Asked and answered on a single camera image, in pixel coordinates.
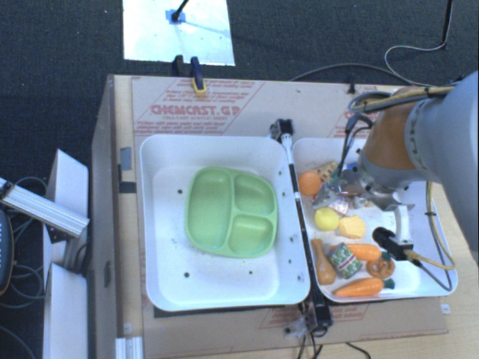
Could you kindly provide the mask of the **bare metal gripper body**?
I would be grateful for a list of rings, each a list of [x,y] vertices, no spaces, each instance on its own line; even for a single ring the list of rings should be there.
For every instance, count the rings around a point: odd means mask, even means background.
[[[369,200],[382,211],[394,211],[399,206],[412,209],[411,204],[400,203],[394,198],[394,189],[375,182],[366,172],[347,169],[341,172],[338,181],[339,193],[346,197],[360,197]]]

